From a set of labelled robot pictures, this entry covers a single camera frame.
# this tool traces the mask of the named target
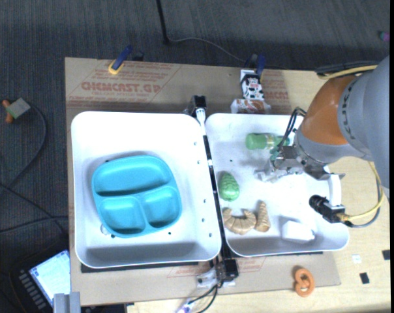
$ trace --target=screen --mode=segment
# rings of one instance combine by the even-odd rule
[[[68,295],[71,292],[69,251],[52,256],[45,262],[29,270],[51,306],[56,293]]]

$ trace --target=blue plate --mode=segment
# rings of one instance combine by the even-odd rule
[[[170,167],[155,156],[105,162],[95,170],[91,186],[101,222],[115,236],[154,233],[181,216],[175,178]]]

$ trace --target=croissant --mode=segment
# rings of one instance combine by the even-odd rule
[[[255,230],[266,232],[270,227],[271,223],[268,217],[267,205],[264,201],[261,201],[258,209],[258,219],[255,224]]]
[[[232,216],[232,209],[229,208],[225,208],[222,213],[224,227],[236,234],[244,235],[255,227],[256,217],[248,210],[243,210],[244,218]]]

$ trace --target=orange ring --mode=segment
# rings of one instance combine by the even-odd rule
[[[294,274],[294,289],[300,297],[308,297],[314,290],[314,278],[305,268],[298,269]]]

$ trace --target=dark background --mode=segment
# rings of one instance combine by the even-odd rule
[[[7,273],[67,230],[65,57],[114,59],[131,44],[144,61],[243,67],[264,54],[270,68],[314,70],[389,55],[390,0],[0,0],[0,100],[24,98],[35,110],[13,125],[0,105],[0,312],[18,312]],[[49,216],[35,207],[43,208]]]

